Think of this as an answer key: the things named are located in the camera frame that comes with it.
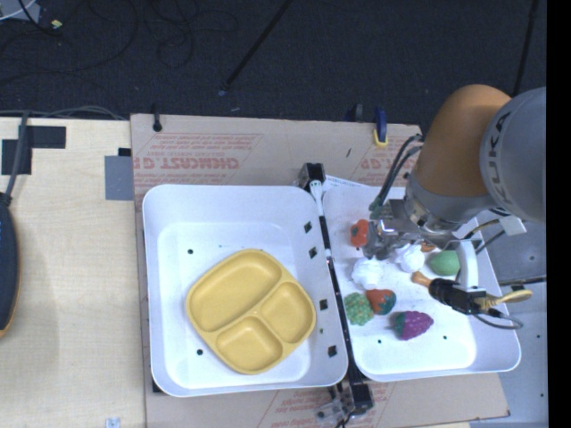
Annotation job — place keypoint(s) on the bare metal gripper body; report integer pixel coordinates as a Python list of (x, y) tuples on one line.
[(408, 221)]

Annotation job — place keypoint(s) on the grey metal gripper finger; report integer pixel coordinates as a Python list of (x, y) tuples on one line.
[(389, 248), (370, 249)]

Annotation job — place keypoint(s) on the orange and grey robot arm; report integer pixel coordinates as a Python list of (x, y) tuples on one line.
[(464, 150)]

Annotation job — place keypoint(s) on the orange toy tomato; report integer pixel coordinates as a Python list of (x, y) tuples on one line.
[(358, 234)]

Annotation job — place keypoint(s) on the white toy cauliflower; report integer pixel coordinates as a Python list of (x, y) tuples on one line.
[(411, 259), (366, 272)]

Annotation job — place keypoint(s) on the thin black and white rod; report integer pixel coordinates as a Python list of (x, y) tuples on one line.
[(337, 285)]

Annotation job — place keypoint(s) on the red toy strawberry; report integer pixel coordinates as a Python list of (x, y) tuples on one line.
[(381, 300)]

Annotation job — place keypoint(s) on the green toy oval fruit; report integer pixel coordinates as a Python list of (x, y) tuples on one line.
[(444, 263)]

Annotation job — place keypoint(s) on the green toy grapes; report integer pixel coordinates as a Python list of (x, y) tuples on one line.
[(358, 309)]

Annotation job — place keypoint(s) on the purple toy grapes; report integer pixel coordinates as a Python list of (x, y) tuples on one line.
[(415, 324)]

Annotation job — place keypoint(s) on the white plastic tray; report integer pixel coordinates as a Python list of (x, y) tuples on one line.
[(424, 355), (223, 208)]

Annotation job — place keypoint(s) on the yellow divided plate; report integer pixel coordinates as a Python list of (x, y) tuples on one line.
[(243, 297)]

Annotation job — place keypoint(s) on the brown cardboard board red print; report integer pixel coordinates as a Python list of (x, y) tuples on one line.
[(267, 150)]

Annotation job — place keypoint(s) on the black cylinder on white bracket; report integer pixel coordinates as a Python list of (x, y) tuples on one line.
[(466, 294)]

